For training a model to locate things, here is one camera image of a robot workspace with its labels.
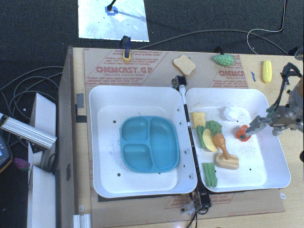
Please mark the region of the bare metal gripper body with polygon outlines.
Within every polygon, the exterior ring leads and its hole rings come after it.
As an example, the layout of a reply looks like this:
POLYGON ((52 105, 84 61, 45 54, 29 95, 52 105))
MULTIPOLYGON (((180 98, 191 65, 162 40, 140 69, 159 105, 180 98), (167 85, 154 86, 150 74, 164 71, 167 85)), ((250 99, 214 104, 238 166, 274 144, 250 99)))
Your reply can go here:
POLYGON ((266 112, 268 113, 266 118, 269 126, 273 128, 274 136, 280 135, 286 129, 303 132, 303 110, 298 106, 286 104, 275 108, 275 105, 272 105, 266 112))

